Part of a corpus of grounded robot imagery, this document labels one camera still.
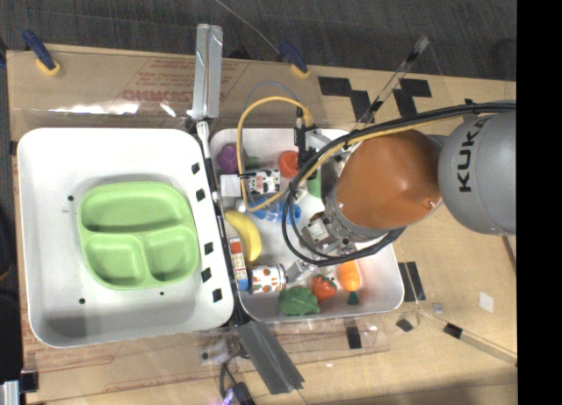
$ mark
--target green plate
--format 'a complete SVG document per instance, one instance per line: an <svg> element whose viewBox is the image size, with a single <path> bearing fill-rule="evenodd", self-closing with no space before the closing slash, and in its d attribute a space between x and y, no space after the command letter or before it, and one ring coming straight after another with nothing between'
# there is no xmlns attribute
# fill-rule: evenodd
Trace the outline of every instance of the green plate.
<svg viewBox="0 0 562 405"><path fill-rule="evenodd" d="M163 286L187 278L198 266L189 202L162 182L92 188L80 201L78 227L91 275L110 288Z"/></svg>

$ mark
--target black cable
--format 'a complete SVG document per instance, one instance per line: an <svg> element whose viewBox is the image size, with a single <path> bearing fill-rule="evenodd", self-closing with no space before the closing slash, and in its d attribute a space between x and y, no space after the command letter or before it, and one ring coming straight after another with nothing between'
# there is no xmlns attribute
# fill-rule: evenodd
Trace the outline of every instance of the black cable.
<svg viewBox="0 0 562 405"><path fill-rule="evenodd" d="M228 370L228 363L230 363L230 361L237 357L238 354L234 354L233 356L231 356L227 361L224 361L222 363L222 365L220 365L220 374L219 374L219 390L220 390L220 395L222 396L222 398L224 399L225 396L227 395L227 390L225 389L225 374L228 373L228 377L230 377L230 380L236 384L236 380L234 379L234 376L232 375L232 373Z"/></svg>
<svg viewBox="0 0 562 405"><path fill-rule="evenodd" d="M384 132L386 130L393 130L400 127L407 127L412 124L421 124L424 122L429 122L431 120L436 119L445 119L445 118L453 118L457 116L463 116L467 114L481 114L481 113L497 113L497 112L510 112L515 110L516 103L512 101L498 101L498 102L487 102L484 104L475 104L470 103L468 105L457 105L453 107L442 108L439 110L432 110L429 112L421 112L415 115L412 118L398 118L391 121L387 121L381 124L376 124L371 127L366 127L361 130L354 130L353 138L367 136L369 134L375 134L377 132ZM362 250L358 250L357 252L353 252L346 256L338 257L338 256L330 256L327 254L323 254L319 252L314 247L312 247L308 242L304 239L302 234L299 232L297 225L294 220L293 208L292 204L294 198L296 196L297 187L299 186L300 182L302 181L303 176L310 170L310 168L316 164L316 162L326 154L331 148L344 143L344 147L349 146L350 140L349 134L345 134L335 140L332 140L329 144L324 146L322 149L317 151L313 156L311 156L306 163L302 166L302 168L297 173L297 176L289 183L288 191L289 194L285 201L285 206L283 207L283 216L281 219L281 229L283 233L283 239L285 244L289 248L289 250L301 260L315 264L317 266L330 266L333 264L344 263L346 261L358 259L361 257L367 257L369 255L373 255L383 249L386 245L390 244L391 242L395 241L406 228L396 228L394 230L389 231L379 242L372 244L367 248ZM311 253L317 255L318 257L324 258L323 260L314 260L310 257L303 255L299 252L291 243L289 239L289 235L287 234L287 226L286 226L286 219L287 214L291 219L292 228L295 232L295 235L299 238L299 242Z"/></svg>

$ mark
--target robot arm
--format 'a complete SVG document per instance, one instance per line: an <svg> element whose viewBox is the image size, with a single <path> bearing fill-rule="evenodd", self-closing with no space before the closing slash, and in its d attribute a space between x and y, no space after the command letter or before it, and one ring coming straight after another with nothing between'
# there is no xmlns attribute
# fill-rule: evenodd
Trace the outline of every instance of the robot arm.
<svg viewBox="0 0 562 405"><path fill-rule="evenodd" d="M515 235L515 105L498 111L465 118L448 137L406 130L361 141L303 245L317 259L353 256L355 243L399 235L442 203L473 231Z"/></svg>

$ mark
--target orange toy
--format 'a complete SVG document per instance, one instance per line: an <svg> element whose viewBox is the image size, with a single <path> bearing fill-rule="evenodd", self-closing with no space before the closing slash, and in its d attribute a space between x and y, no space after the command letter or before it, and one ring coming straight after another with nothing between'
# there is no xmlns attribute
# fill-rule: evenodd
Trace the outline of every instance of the orange toy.
<svg viewBox="0 0 562 405"><path fill-rule="evenodd" d="M294 150L286 150L279 156L279 170L285 178L295 178L299 173L299 154Z"/></svg>
<svg viewBox="0 0 562 405"><path fill-rule="evenodd" d="M361 274L356 260L346 261L337 267L337 277L342 288L349 293L348 304L357 305L357 290L361 286Z"/></svg>
<svg viewBox="0 0 562 405"><path fill-rule="evenodd" d="M321 303L335 294L337 286L330 278L324 277L322 274L316 274L313 277L310 289L317 297L318 303Z"/></svg>

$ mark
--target metal bracket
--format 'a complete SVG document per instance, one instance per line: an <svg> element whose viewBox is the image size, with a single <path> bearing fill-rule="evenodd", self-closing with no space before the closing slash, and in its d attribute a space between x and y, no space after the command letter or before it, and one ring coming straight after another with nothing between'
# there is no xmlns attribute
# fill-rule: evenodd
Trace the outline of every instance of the metal bracket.
<svg viewBox="0 0 562 405"><path fill-rule="evenodd" d="M19 405L21 394L35 393L38 389L39 374L35 371L22 371L19 380L0 384L0 405Z"/></svg>
<svg viewBox="0 0 562 405"><path fill-rule="evenodd" d="M318 128L306 132L305 138L306 148L315 148L316 150L320 150L332 141L325 134L322 134L321 130Z"/></svg>
<svg viewBox="0 0 562 405"><path fill-rule="evenodd" d="M222 28L199 24L196 44L193 107L188 113L199 121L219 116Z"/></svg>

